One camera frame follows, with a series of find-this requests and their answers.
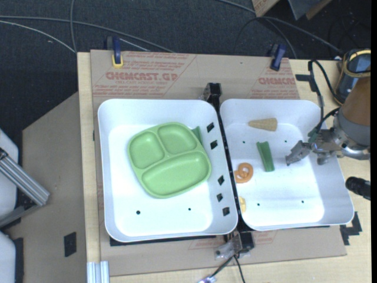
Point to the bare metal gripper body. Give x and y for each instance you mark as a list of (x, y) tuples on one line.
[(327, 144)]

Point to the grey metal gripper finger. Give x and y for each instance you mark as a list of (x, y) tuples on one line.
[(324, 159), (298, 153)]

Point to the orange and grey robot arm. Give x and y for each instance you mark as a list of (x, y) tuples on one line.
[(357, 108)]

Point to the green celery stick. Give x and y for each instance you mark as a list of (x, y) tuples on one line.
[(265, 156)]

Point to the tan ice cream cone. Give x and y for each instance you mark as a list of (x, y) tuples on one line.
[(265, 124)]

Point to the white plastic tray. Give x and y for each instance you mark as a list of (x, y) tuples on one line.
[(288, 199), (165, 217)]

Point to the orange pretzel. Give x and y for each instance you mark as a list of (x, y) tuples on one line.
[(244, 173)]

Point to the small yellow toy food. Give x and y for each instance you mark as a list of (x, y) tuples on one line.
[(242, 204)]

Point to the green divided plate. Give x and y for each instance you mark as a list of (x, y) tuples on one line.
[(171, 164)]

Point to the brown cardboard board red print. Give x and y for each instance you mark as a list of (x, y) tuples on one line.
[(182, 75)]

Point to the black cylinder on white bracket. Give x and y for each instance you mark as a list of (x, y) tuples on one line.
[(356, 185)]

